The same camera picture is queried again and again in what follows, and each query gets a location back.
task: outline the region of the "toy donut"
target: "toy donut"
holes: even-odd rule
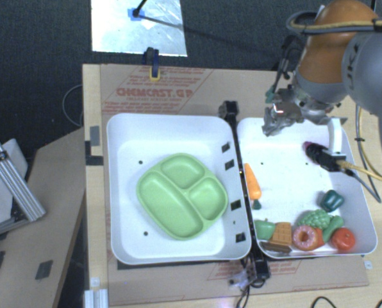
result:
[[[292,234],[293,244],[302,251],[312,251],[318,247],[318,233],[308,225],[301,225]]]

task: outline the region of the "toy green pepper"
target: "toy green pepper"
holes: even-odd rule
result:
[[[326,192],[322,201],[320,202],[320,207],[322,207],[327,212],[332,212],[339,208],[344,203],[344,197],[339,195],[336,191],[331,189]]]

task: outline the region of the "blue object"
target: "blue object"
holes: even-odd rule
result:
[[[135,9],[136,8],[127,9],[128,17],[134,22],[141,21],[141,17],[145,17],[145,12],[143,11],[143,9],[140,9],[140,13],[138,14],[138,17],[134,17],[133,12]]]
[[[147,48],[147,51],[144,52],[142,55],[142,63],[143,65],[151,64],[151,76],[153,78],[158,78],[158,68],[160,66],[159,62],[159,50],[158,49],[153,49],[151,47]]]

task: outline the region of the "toy broccoli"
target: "toy broccoli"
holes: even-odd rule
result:
[[[332,216],[325,210],[318,209],[307,213],[301,220],[298,221],[298,226],[308,225],[313,228],[325,229],[328,227]]]

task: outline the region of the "toy tomato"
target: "toy tomato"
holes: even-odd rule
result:
[[[355,236],[348,228],[339,228],[335,230],[331,237],[331,244],[338,250],[347,251],[355,245]]]

